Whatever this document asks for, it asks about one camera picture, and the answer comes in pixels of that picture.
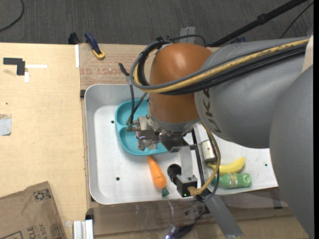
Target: wooden tabletop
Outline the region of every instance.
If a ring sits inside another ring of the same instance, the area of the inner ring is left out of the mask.
[[[22,58],[29,82],[3,58]],[[80,75],[74,45],[0,43],[0,114],[12,117],[0,136],[0,197],[48,181],[65,225],[87,211]],[[65,227],[68,238],[72,228]]]

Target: teal tray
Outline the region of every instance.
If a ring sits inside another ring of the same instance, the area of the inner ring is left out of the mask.
[[[139,116],[145,116],[148,113],[148,102],[144,100],[139,108],[136,110],[133,119],[137,120]],[[126,121],[131,115],[132,101],[126,101],[120,104],[115,112],[115,125],[118,135],[118,139],[121,143],[121,146],[125,151],[132,155],[144,156],[144,155],[154,155],[167,152],[166,148],[158,143],[156,149],[149,150],[146,148],[144,151],[141,151],[137,147],[138,139],[135,137],[135,132],[126,131]]]

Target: toy green bottle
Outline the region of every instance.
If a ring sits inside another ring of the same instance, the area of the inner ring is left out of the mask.
[[[216,184],[216,177],[211,184]],[[227,173],[219,177],[219,185],[225,189],[248,188],[251,185],[251,176],[249,173]]]

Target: gray carpet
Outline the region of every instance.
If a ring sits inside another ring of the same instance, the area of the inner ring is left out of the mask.
[[[180,29],[195,26],[196,33],[213,42],[254,21],[290,0],[23,0],[25,12],[0,42],[65,44],[76,32],[100,43],[149,44],[162,35],[179,36]],[[278,38],[313,0],[242,36],[248,41]],[[19,0],[0,0],[0,28],[21,12]],[[311,6],[285,37],[304,36],[314,21]]]

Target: yellow banana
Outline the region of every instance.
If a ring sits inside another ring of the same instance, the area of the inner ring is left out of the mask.
[[[237,158],[234,162],[227,165],[219,166],[219,174],[223,175],[226,173],[238,173],[241,169],[243,169],[245,165],[245,157]],[[215,169],[216,165],[212,163],[208,163],[207,166]]]

